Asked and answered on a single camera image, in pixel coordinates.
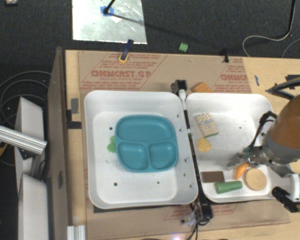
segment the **blue divided plate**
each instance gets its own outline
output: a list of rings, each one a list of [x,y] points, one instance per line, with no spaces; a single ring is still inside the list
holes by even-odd
[[[115,149],[120,164],[132,172],[161,172],[178,160],[171,122],[156,115],[129,115],[115,126]]]

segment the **metal sheet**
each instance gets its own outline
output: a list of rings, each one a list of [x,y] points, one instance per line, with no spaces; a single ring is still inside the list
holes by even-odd
[[[147,44],[141,0],[116,0],[111,15],[103,15],[102,7],[111,0],[72,0],[73,39]]]

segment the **beige round disc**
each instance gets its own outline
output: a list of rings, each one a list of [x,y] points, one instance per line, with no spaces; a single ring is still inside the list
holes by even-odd
[[[251,168],[245,173],[244,181],[248,188],[254,191],[263,190],[267,185],[265,174],[256,168]]]
[[[201,137],[197,143],[196,143],[196,147],[200,152],[207,152],[211,149],[211,144],[208,140],[206,140],[205,138]]]

